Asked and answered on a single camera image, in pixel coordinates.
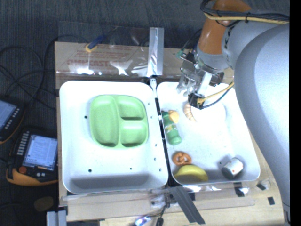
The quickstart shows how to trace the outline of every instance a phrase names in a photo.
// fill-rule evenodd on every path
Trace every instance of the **handheld device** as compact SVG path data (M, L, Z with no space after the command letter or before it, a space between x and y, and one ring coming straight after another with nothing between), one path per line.
M57 138L42 130L25 127L11 150L7 180L21 186L57 182Z
M0 144L16 132L24 117L24 105L16 100L0 97Z

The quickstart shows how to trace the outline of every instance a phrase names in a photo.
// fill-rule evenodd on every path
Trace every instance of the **banana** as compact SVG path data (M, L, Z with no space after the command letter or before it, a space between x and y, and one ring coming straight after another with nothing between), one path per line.
M205 170L195 165L184 165L180 167L178 172L174 174L174 177L178 178L181 176L194 176L201 181L208 181L208 175Z

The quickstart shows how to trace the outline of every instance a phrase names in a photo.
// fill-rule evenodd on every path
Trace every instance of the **small bottle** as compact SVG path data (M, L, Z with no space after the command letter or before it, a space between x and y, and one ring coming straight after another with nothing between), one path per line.
M176 124L169 118L168 112L162 111L164 131L167 135L167 140L171 145L178 145L182 142Z

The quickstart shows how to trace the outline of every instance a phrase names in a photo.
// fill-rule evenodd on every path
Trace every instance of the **black cable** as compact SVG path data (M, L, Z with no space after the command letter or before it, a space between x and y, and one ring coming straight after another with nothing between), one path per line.
M220 21L218 21L218 20L216 20L216 22L217 22L219 25L223 26L223 27L229 28L229 27L231 27L231 26L233 26L233 25L239 23L240 21L239 21L239 20L236 20L236 21L234 21L233 23L231 23L231 24L229 24L229 25L224 25L224 24L222 24L222 23L221 23Z
M1 204L0 205L0 209L4 209L4 208L7 208L7 207L14 207L14 206L20 206L21 204L20 203L10 203L10 202L7 202L7 203L4 203L4 204Z
M30 85L30 84L27 84L27 83L22 83L22 82L20 82L19 80L22 79L23 77L28 76L28 75L31 75L31 74L34 74L34 73L41 73L41 72L54 72L54 70L36 70L36 71L28 72L28 73L25 73L25 74L21 75L20 77L14 79L14 81L12 81L12 82L9 84L8 88L6 89L6 92L5 92L4 96L6 96L6 97L8 96L8 95L7 95L8 90L10 89L10 87L12 87L12 86L13 86L15 83L17 83L17 82L19 82L20 84L22 84L22 85L24 85L24 86L27 86L27 87L36 89L37 86L33 86L33 85ZM51 95L53 95L53 96L56 96L56 94L55 94L54 92L51 92L51 91L49 91L49 90L45 90L45 89L41 89L41 88L39 88L39 90L40 90L40 91L43 91L43 92L46 92L46 93L49 93L49 94L51 94Z
M164 207L163 207L163 209L162 209L162 211L161 211L161 213L160 213L160 216L159 216L159 218L157 219L156 226L162 226L162 225L163 225L164 220L163 220L162 216L163 216L163 214L164 214L164 212L165 212L165 209L166 209L166 205L164 205Z
M202 110L202 109L205 109L205 108L208 108L210 106L213 106L214 104L216 104L217 102L219 102L229 91L230 91L231 88L229 88L228 90L225 91L225 93L223 93L223 95L221 97L219 97L216 101L214 101L213 103L209 104L209 105L204 105L204 106L201 106L200 108L198 108L199 110Z
M14 46L14 45L13 45L13 46L7 46L7 47L3 48L3 49L0 51L0 56L3 55L4 52L6 52L6 51L8 51L8 50L13 50L13 49L21 49L21 50L25 50L25 51L31 52L31 53L37 58L37 61L39 62L40 66L41 66L42 69L43 69L43 61L42 61L42 59L40 58L40 56L39 56L33 49L31 49L31 48L29 48L29 47L25 47L25 46ZM39 89L37 88L37 89L35 90L35 92L31 95L31 98L29 99L29 101L28 101L27 104L29 104L29 103L36 97L38 91L39 91Z
M10 203L10 204L14 204L14 203L13 203L13 196L11 195L12 192L11 192L11 184L10 184L10 183L8 184L8 194L9 194L9 203ZM18 214L17 214L17 212L16 212L15 205L12 205L12 209L13 209L13 212L14 212L14 214L15 214L15 216L16 216L16 219L17 219L17 221L19 222L19 224L20 224L21 226L27 226L27 225L25 225L25 224L20 220L20 218L19 218L19 216L18 216Z
M7 164L8 163L8 161L7 160L5 160L4 158L2 158L2 157L0 157L0 162L2 162L2 163L4 163L4 164Z
M200 28L200 29L198 29L187 41L186 41L186 43L183 45L183 47L182 47L182 51L184 51L186 48L187 48L187 46L193 41L193 39L195 39L196 37L199 37L199 36L197 36L201 31L203 30L203 28Z
M39 88L39 87L37 87L37 86L31 86L31 85L29 85L29 84L27 84L27 83L19 82L18 79L16 79L16 78L12 75L12 73L11 73L7 68L5 68L5 67L2 66L2 65L0 65L0 72L1 72L4 76L6 76L9 80L16 81L16 84L19 85L19 87L21 87L21 88L23 89L23 91L24 91L27 95L29 95L29 96L32 96L32 94L29 93L29 92L28 92L25 88L23 88L21 85L27 86L27 87L33 87L33 88L35 88L35 89L41 90L41 88ZM48 105L45 104L43 101L41 101L41 100L39 100L39 99L37 99L37 98L35 98L35 100L38 101L38 102L40 102L40 103L43 104L44 106L46 106L46 107L48 107L48 108L50 108L50 109L54 109L54 110L55 110L54 107L48 106Z
M235 11L221 11L207 8L206 5L213 0L203 0L200 9L202 12L207 13L208 15L213 16L212 14L217 14L218 16L240 16L240 17L254 17L259 19L270 19L270 20L278 20L289 22L290 17L280 13L263 13L263 14L255 14L250 12L235 12Z
M43 104L43 105L46 106L47 108L50 108L50 109L53 109L53 110L56 109L55 107L50 107L50 106L48 106L47 104L45 104L43 101L37 99L37 95L38 95L38 93L39 93L40 91L43 91L43 92L50 93L50 94L52 94L52 95L55 96L55 93L52 93L52 92L47 91L47 90L45 90L45 89L42 89L41 86L42 86L42 84L43 84L43 82L44 82L45 73L51 71L51 70L46 70L46 69L45 69L45 67L46 67L46 59L47 59L47 55L48 55L48 50L49 50L50 46L51 46L55 41L57 41L58 39L60 39L60 38L62 38L62 37L75 37L75 38L80 38L80 39L82 39L82 40L85 41L85 42L88 42L85 38L83 38L83 37L81 37L81 36L77 36L77 35L72 35L72 34L64 34L64 35L57 36L57 37L55 37L54 39L52 39L52 40L48 43L48 45L47 45L47 47L46 47L46 49L45 49L44 55L43 55L43 59L41 59L40 56L39 56L34 50L32 50L31 48L23 47L23 46L7 46L7 47L3 48L3 49L0 51L0 56L1 56L4 52L6 52L6 51L8 51L8 50L11 50L11 49L23 49L23 50L28 50L28 51L32 52L32 53L37 57L37 59L38 59L38 61L39 61L39 64L40 64L40 66L41 66L40 72L43 73L43 74L42 74L42 77L41 77L41 79L40 79L39 85L38 85L38 86L33 86L33 85L28 84L28 83L20 82L19 80L20 80L21 78L27 76L27 75L32 74L32 73L37 73L37 71L29 72L29 73L26 73L26 74L24 74L24 75L18 77L18 78L15 78L15 77L13 76L13 74L12 74L7 68L5 68L4 66L0 65L0 72L1 72L4 76L6 76L8 79L10 79L10 80L13 81L13 82L8 86L8 88L7 88L6 92L5 92L6 96L8 96L8 90L9 90L9 88L12 87L14 84L17 84L19 87L22 88L22 90L23 90L27 95L30 96L30 99L29 99L29 101L27 102L26 107L30 107L30 108L31 108L31 107L33 106L33 103L32 103L31 106L29 106L29 105L30 105L30 103L34 100L34 101L40 102L41 104ZM34 91L33 94L31 94L31 93L29 93L24 87L30 87L30 88L33 88L33 89L35 89L35 91Z

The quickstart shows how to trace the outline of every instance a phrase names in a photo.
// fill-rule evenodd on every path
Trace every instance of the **green divided plate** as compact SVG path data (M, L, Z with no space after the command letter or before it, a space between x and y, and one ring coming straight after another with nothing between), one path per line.
M132 96L100 95L91 103L90 129L102 146L127 148L146 142L149 127L143 103Z

